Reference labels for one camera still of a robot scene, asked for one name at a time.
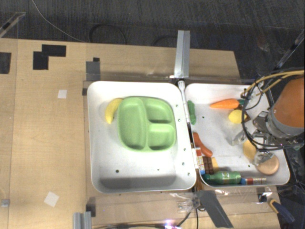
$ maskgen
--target orange carrot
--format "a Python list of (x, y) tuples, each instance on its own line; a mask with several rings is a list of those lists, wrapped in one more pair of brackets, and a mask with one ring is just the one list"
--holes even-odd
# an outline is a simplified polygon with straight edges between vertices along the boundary
[(200, 137), (197, 132), (193, 132), (193, 137), (194, 137), (194, 144), (196, 147), (200, 147), (201, 152), (207, 156), (207, 157), (212, 157), (213, 153), (210, 149), (208, 149), (206, 146), (203, 145), (203, 143), (200, 140)]
[(210, 105), (211, 108), (218, 108), (218, 109), (235, 109), (238, 106), (239, 106), (239, 101), (233, 98), (225, 99)]

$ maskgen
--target divided green tray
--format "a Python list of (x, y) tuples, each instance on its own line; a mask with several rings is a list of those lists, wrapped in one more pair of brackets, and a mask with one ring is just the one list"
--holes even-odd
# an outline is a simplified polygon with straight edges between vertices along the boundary
[(118, 109), (118, 130), (124, 147), (134, 151), (166, 150), (176, 142), (173, 110), (161, 99), (125, 98)]

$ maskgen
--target banana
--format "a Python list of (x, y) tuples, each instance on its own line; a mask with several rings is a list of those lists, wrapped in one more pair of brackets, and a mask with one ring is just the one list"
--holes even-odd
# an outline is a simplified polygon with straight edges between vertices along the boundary
[(114, 113), (118, 109), (122, 101), (122, 98), (115, 98), (107, 105), (105, 110), (105, 119), (107, 123), (111, 124), (111, 122), (113, 121)]

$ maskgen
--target wooden surface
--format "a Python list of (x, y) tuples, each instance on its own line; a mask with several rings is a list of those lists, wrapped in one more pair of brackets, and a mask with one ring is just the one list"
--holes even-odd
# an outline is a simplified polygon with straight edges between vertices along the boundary
[[(10, 74), (0, 75), (3, 83), (0, 84), (0, 198), (10, 199), (9, 209), (0, 207), (0, 229), (70, 229), (73, 213), (85, 211), (90, 195), (101, 201), (100, 206), (112, 207), (104, 214), (104, 221), (109, 223), (128, 219), (128, 213), (133, 215), (131, 222), (157, 220), (160, 198), (171, 201), (166, 209), (173, 209), (175, 219), (184, 216), (177, 216), (177, 204), (167, 195), (151, 201), (146, 194), (140, 199), (141, 206), (132, 203), (132, 197), (137, 195), (116, 195), (120, 204), (113, 207), (113, 197), (88, 188), (90, 174), (86, 174), (81, 94), (86, 61), (92, 61), (93, 57), (101, 59), (102, 74), (135, 72), (164, 76), (173, 72), (175, 49), (27, 40), (4, 42), (0, 44), (0, 52), (13, 53), (11, 65), (17, 65), (17, 70), (11, 67)], [(41, 51), (42, 44), (66, 45), (67, 55), (50, 57), (48, 71), (35, 71), (33, 52)], [(191, 50), (190, 55), (191, 74), (239, 77), (233, 52)], [(67, 90), (66, 99), (57, 97), (59, 90)], [(59, 196), (55, 207), (44, 203), (49, 191)], [(266, 204), (255, 205), (254, 197), (238, 203), (221, 199), (235, 228), (254, 228), (250, 226), (252, 222), (264, 228), (279, 228), (276, 214)], [(200, 216), (201, 228), (214, 228), (206, 212)], [(193, 228), (192, 217), (183, 228)]]

